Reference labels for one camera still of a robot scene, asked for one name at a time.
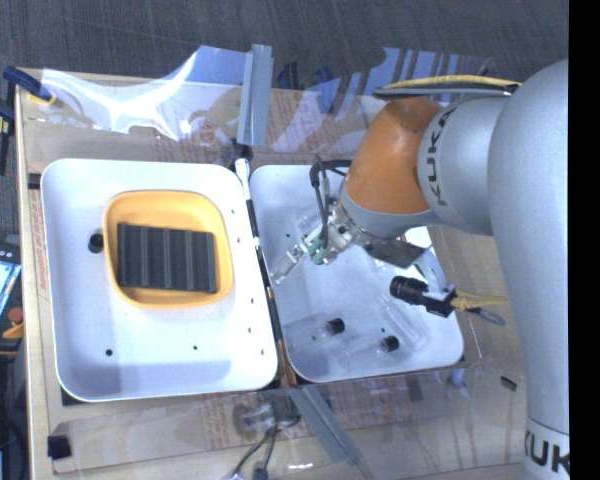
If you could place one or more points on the thin black and white rod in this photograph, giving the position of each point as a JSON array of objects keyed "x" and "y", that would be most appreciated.
[{"x": 261, "y": 263}]

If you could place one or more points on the brown cardboard board red print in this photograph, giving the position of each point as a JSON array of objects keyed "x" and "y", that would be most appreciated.
[{"x": 145, "y": 143}]

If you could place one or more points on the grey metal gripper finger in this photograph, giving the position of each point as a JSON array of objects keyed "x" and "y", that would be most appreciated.
[
  {"x": 291, "y": 270},
  {"x": 281, "y": 264}
]

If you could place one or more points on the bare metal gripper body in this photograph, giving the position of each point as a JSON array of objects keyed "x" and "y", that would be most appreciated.
[{"x": 337, "y": 238}]

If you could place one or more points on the white plastic tray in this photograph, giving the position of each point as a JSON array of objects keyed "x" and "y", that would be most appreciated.
[
  {"x": 350, "y": 288},
  {"x": 145, "y": 348}
]

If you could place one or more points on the small black round cap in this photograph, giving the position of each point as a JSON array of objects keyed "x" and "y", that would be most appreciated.
[{"x": 96, "y": 243}]

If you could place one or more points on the black cylinder on white bracket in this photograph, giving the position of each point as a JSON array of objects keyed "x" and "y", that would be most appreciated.
[{"x": 415, "y": 290}]

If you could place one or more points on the clear plastic bottle black cap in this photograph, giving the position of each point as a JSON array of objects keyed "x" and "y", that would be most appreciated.
[
  {"x": 320, "y": 330},
  {"x": 375, "y": 350}
]

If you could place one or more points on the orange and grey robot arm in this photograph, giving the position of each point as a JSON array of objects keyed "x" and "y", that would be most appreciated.
[{"x": 480, "y": 178}]

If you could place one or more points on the black ribbed rectangular block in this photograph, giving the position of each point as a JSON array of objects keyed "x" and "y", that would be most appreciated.
[{"x": 165, "y": 258}]

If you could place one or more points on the yellow plate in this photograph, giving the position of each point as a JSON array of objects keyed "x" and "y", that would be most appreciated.
[{"x": 167, "y": 207}]

